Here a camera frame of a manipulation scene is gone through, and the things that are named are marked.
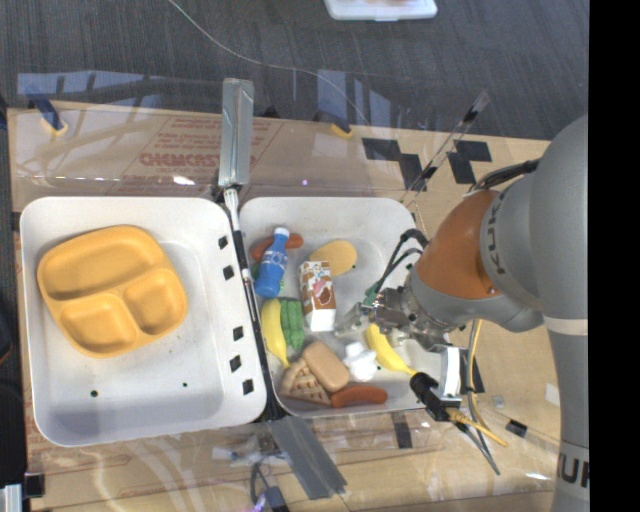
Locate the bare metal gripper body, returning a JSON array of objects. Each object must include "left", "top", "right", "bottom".
[{"left": 372, "top": 286, "right": 450, "bottom": 352}]

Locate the white crumpled object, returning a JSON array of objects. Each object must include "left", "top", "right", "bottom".
[{"left": 342, "top": 340, "right": 378, "bottom": 383}]

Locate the yellow banana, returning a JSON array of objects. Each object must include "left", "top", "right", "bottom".
[
  {"left": 259, "top": 297, "right": 292, "bottom": 370},
  {"left": 365, "top": 322, "right": 418, "bottom": 378}
]

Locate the brown and white carton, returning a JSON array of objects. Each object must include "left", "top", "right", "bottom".
[{"left": 297, "top": 259, "right": 338, "bottom": 333}]

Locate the tan bread loaf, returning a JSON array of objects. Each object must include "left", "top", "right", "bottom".
[{"left": 300, "top": 340, "right": 352, "bottom": 394}]

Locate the green toy vegetable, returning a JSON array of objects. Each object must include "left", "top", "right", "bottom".
[{"left": 278, "top": 296, "right": 307, "bottom": 351}]

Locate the yellow bread roll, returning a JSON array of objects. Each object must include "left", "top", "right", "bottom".
[{"left": 308, "top": 239, "right": 359, "bottom": 278}]

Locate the red sausage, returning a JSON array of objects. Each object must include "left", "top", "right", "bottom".
[
  {"left": 249, "top": 232, "right": 305, "bottom": 263},
  {"left": 329, "top": 384, "right": 390, "bottom": 409}
]

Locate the pizza slice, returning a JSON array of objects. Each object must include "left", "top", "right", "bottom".
[{"left": 278, "top": 358, "right": 333, "bottom": 407}]

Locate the white plastic tray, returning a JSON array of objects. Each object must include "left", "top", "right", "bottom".
[
  {"left": 18, "top": 195, "right": 268, "bottom": 448},
  {"left": 238, "top": 195, "right": 452, "bottom": 419}
]

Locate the blue bottle white cap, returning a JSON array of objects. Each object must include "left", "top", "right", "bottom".
[{"left": 253, "top": 226, "right": 292, "bottom": 300}]

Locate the brown cardboard board red print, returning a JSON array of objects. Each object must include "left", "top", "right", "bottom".
[{"left": 6, "top": 99, "right": 562, "bottom": 512}]

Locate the orange divided plate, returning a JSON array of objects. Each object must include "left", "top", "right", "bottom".
[{"left": 35, "top": 224, "right": 190, "bottom": 360}]

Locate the black cylinder on white bracket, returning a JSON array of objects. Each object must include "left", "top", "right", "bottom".
[{"left": 409, "top": 344, "right": 471, "bottom": 423}]

